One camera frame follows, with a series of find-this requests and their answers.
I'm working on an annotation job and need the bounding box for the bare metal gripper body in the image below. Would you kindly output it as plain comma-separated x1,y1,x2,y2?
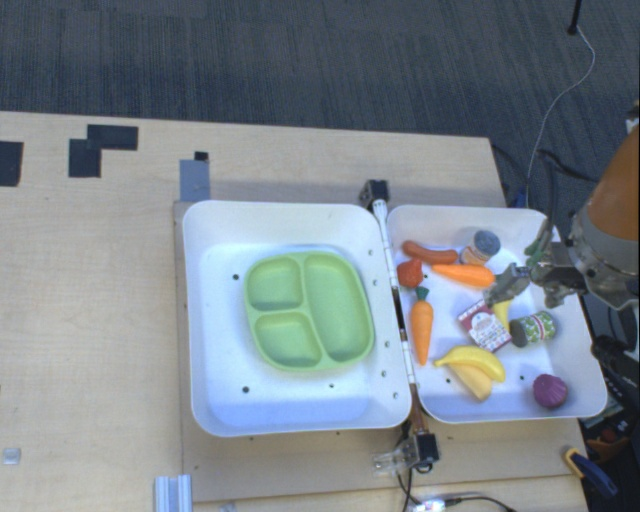
529,240,601,302

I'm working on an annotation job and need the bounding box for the small yellow banana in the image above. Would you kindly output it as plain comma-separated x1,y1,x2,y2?
491,298,514,332

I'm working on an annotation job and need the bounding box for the green and white can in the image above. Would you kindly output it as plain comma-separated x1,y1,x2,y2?
508,310,558,349

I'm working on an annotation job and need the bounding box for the orange can with grey lid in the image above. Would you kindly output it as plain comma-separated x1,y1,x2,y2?
459,229,502,267

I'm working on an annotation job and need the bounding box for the red and white carton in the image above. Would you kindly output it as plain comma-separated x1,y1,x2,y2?
456,299,514,353

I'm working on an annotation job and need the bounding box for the white plastic tray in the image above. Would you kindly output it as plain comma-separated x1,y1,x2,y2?
181,199,414,439
386,203,609,425

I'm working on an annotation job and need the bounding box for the red sausage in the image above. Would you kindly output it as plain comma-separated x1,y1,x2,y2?
401,239,460,266

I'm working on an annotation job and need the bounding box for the orange carrot with green top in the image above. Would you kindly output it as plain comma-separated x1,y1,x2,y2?
410,285,435,367

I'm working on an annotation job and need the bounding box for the purple onion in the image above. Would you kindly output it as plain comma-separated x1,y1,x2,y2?
531,373,570,411

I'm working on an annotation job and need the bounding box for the red strawberry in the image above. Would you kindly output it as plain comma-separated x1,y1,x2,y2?
396,257,426,290

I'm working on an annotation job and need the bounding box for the pale yellow wedge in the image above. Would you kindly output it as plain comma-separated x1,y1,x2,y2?
446,363,494,403

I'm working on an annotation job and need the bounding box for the thin black and white rod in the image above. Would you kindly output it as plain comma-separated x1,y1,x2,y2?
371,198,429,437

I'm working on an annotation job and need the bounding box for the green divided plate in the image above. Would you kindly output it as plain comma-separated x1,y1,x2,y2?
243,250,377,373

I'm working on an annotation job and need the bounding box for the black block with thin wires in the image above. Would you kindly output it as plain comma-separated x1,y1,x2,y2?
416,432,442,465
359,179,391,207

